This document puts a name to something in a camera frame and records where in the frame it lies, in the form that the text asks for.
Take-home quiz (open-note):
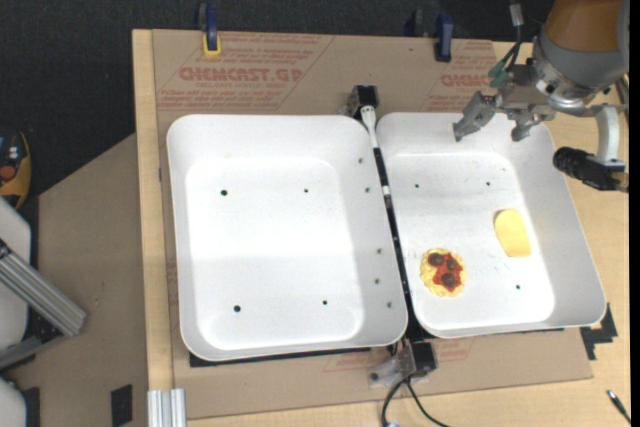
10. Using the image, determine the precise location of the black cylinder on white bracket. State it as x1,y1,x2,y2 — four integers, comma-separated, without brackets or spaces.
552,104,629,194

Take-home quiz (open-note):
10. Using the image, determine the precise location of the brown cardboard board, red print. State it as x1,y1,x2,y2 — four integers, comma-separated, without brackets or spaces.
149,28,595,421

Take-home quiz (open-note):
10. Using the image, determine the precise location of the black block with thin wires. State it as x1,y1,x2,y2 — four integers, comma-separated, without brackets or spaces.
367,339,439,390
338,83,379,119

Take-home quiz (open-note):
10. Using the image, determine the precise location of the thin black and white rod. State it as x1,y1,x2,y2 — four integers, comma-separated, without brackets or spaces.
359,104,416,341

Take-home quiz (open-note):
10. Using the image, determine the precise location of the toy pizza slice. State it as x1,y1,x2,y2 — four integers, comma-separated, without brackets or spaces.
418,247,468,299

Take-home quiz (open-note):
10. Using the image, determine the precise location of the white plastic tray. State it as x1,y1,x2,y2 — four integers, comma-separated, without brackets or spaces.
374,111,608,340
165,113,409,362

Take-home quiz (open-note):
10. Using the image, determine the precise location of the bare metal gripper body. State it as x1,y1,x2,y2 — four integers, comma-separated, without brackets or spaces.
492,48,609,122

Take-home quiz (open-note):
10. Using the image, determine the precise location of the yellow toy cheese slice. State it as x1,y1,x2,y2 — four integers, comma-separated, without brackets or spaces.
493,208,533,259

